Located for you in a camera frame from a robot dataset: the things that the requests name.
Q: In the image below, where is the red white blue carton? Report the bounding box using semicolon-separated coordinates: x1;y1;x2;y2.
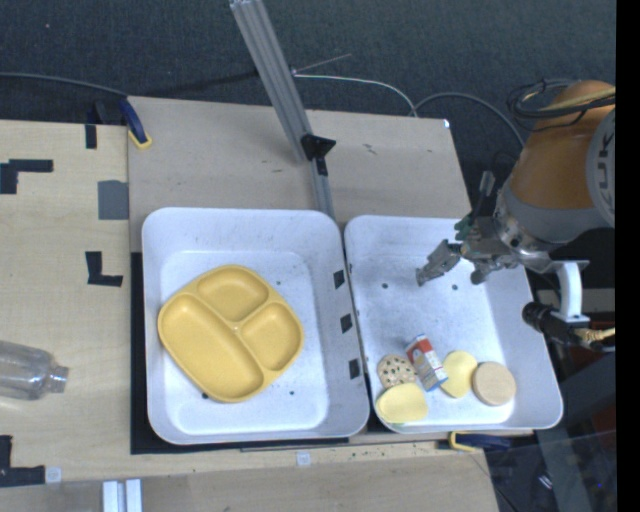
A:
403;333;450;393

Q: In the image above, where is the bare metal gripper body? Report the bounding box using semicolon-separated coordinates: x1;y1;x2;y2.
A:
459;215;552;274

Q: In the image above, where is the clear plastic bottle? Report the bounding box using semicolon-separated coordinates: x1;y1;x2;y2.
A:
0;339;71;402

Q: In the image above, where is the yellow divided plate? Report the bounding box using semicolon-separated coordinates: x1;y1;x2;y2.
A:
156;264;306;405

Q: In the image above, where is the pale wood board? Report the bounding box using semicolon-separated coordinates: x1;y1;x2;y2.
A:
127;95;534;454

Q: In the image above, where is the chocolate chip biscuit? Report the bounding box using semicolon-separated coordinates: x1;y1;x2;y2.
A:
376;354;418;391

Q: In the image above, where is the white plastic tray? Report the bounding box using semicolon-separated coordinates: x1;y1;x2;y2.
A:
343;214;565;435
141;207;372;446

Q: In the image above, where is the pale yellow round slice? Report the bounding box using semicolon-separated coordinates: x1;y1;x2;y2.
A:
439;350;479;400
375;382;430;426

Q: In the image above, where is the black cylinder on white bracket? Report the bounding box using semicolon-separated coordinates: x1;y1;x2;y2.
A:
521;259;592;347

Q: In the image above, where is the tan round biscuit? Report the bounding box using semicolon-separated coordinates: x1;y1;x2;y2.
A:
470;361;518;408

